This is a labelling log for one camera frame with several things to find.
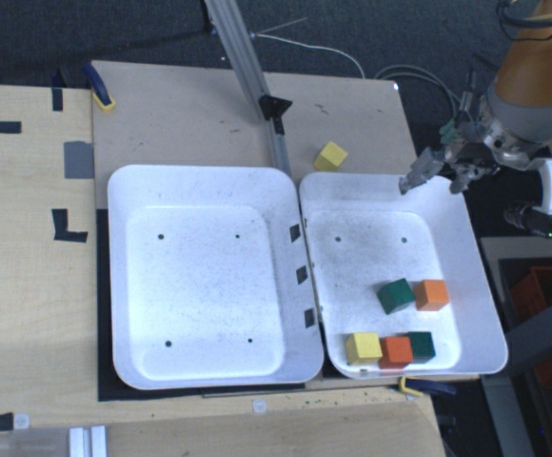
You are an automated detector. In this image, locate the pale wood board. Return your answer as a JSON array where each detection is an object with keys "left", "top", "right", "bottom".
[{"left": 90, "top": 59, "right": 482, "bottom": 390}]

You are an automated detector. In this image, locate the black cylinder on white bracket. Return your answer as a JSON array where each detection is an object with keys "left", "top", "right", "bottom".
[{"left": 503, "top": 157, "right": 552, "bottom": 240}]

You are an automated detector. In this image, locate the yellow cube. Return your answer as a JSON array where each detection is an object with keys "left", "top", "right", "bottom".
[
  {"left": 344, "top": 331, "right": 384, "bottom": 367},
  {"left": 312, "top": 140, "right": 349, "bottom": 172}
]

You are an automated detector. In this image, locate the white plastic tray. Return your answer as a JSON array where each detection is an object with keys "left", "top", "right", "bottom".
[
  {"left": 298, "top": 171, "right": 510, "bottom": 380},
  {"left": 107, "top": 163, "right": 325, "bottom": 391}
]

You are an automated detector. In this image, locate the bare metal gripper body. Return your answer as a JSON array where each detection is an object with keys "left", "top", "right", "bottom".
[{"left": 442, "top": 122, "right": 545, "bottom": 179}]

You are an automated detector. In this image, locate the green cube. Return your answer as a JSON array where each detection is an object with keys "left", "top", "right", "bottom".
[
  {"left": 376, "top": 277, "right": 417, "bottom": 316},
  {"left": 406, "top": 330, "right": 437, "bottom": 365}
]

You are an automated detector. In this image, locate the orange cube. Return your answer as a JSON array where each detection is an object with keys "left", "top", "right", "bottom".
[
  {"left": 413, "top": 279, "right": 450, "bottom": 312},
  {"left": 378, "top": 335, "right": 415, "bottom": 370}
]

